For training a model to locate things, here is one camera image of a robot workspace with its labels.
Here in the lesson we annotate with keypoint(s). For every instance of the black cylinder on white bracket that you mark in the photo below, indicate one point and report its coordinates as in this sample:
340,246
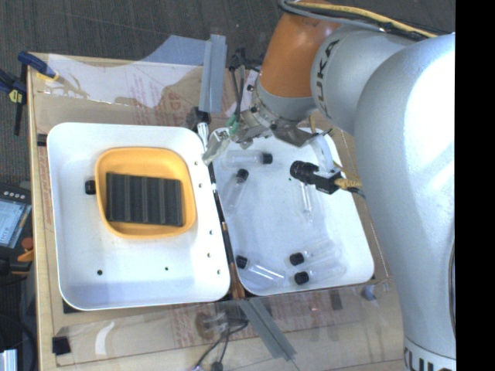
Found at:
309,173

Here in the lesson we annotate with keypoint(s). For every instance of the black ribbed block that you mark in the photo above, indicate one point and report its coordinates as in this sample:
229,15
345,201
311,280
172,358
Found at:
143,199

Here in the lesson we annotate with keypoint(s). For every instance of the thin black and white rod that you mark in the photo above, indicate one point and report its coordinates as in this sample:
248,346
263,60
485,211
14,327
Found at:
228,242

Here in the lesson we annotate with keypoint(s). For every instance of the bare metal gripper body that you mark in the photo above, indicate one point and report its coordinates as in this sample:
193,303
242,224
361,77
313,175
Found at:
258,125

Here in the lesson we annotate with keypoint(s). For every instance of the white plastic tray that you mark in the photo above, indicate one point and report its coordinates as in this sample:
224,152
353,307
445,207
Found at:
270,215
127,269

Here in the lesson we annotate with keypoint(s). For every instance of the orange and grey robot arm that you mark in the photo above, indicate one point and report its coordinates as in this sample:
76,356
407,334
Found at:
402,137

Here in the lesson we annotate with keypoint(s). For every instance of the orange bowl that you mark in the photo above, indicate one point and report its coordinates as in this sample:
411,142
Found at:
145,158

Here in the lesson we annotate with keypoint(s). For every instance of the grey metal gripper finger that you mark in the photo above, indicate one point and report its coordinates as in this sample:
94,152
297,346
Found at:
213,151
224,133

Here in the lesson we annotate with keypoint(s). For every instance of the brown cardboard board red print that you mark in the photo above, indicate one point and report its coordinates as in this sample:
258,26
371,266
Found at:
116,91

